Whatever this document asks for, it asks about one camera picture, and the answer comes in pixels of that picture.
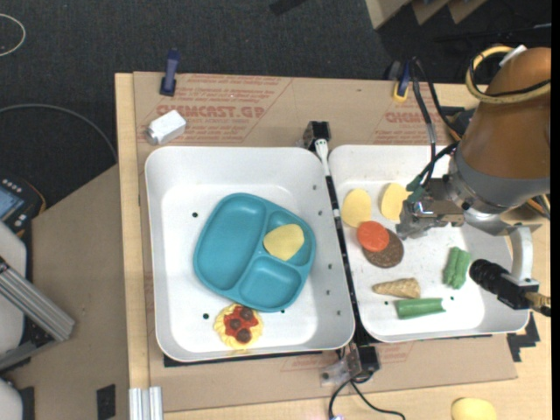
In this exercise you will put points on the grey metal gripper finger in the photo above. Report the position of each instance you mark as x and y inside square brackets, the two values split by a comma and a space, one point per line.
[404, 228]
[423, 231]

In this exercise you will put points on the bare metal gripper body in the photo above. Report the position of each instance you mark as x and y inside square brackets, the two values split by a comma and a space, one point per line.
[437, 204]

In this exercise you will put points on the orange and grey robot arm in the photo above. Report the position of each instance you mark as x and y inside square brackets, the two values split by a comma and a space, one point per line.
[507, 138]

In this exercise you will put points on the yellow potato chip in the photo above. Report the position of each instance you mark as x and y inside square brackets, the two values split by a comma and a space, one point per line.
[391, 201]
[283, 242]
[356, 208]

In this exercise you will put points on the brown round biscuit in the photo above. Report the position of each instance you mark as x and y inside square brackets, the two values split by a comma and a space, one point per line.
[389, 256]

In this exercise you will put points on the orange round slice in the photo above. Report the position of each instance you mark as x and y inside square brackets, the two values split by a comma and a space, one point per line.
[372, 235]

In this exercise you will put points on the white plastic tray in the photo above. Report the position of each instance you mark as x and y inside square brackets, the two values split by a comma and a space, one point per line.
[184, 304]
[420, 265]

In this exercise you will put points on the green bean pod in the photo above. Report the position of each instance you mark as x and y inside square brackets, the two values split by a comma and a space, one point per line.
[456, 267]

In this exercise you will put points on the thin black and white rod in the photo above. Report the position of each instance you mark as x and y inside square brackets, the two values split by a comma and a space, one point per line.
[337, 217]

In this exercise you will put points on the blue divided plate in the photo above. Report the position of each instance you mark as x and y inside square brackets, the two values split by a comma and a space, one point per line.
[232, 243]

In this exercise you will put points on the yellow rounded toy food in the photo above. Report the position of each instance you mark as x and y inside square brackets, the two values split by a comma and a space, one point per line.
[472, 409]

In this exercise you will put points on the brown cardboard board red print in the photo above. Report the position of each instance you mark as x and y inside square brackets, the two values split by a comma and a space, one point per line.
[262, 103]

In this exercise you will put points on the yellow spaghetti with meatballs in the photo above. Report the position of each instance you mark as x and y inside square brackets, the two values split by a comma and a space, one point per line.
[238, 327]

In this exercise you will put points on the small white carton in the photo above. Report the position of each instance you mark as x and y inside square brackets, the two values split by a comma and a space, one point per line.
[166, 127]

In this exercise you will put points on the black cylinder on white bracket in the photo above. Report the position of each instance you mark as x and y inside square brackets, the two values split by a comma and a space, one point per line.
[503, 282]

